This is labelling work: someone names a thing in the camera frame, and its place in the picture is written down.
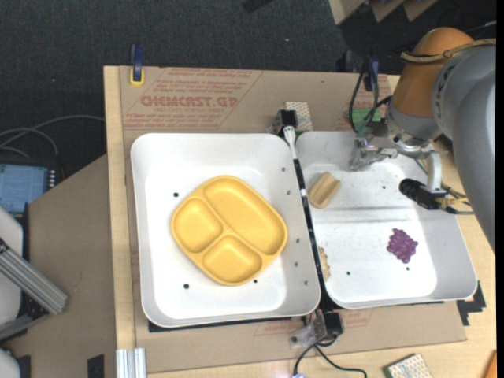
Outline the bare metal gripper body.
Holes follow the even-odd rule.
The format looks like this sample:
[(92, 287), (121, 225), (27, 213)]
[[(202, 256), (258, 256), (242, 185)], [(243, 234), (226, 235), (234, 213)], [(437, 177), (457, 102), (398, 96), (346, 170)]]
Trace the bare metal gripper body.
[(369, 151), (383, 150), (389, 154), (388, 159), (399, 154), (416, 158), (427, 150), (428, 140), (418, 139), (402, 129), (389, 128), (387, 125), (373, 125), (355, 139), (355, 146)]

